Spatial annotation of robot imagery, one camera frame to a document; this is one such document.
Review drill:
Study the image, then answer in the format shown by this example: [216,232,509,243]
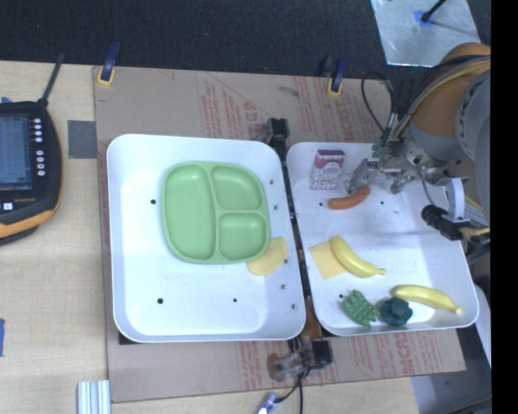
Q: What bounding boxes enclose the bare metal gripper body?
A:
[372,141,453,186]

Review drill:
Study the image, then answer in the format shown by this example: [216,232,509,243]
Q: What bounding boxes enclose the orange sausage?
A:
[326,185,371,211]

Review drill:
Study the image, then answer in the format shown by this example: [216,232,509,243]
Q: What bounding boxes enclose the pink and purple carton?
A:
[308,148,346,191]

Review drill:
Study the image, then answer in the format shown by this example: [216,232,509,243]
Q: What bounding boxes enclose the white plastic tray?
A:
[105,133,308,344]
[285,141,481,337]

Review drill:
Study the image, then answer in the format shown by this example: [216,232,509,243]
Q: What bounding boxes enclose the yellow banana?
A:
[391,284,464,317]
[331,235,388,280]

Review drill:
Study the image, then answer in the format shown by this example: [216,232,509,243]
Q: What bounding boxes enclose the yellow cheese slice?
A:
[308,239,347,281]

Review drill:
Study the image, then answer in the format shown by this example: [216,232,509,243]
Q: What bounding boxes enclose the yellow potato chip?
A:
[246,235,289,277]

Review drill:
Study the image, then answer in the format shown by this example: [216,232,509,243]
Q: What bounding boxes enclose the dark green broccoli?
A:
[379,296,414,329]

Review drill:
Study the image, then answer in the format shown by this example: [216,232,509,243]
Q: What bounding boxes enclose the green pea pod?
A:
[339,289,381,329]

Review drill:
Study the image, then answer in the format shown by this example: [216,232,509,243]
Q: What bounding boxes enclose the green divided plate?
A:
[160,160,271,266]

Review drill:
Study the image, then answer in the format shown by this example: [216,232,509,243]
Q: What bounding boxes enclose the brown cardboard board, red print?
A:
[92,65,468,404]

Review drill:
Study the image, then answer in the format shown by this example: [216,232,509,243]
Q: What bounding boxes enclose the black cylinder on white bracket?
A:
[420,177,472,242]

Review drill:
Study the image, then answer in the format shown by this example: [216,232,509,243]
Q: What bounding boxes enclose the black block with thin wires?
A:
[268,117,291,147]
[312,338,334,369]

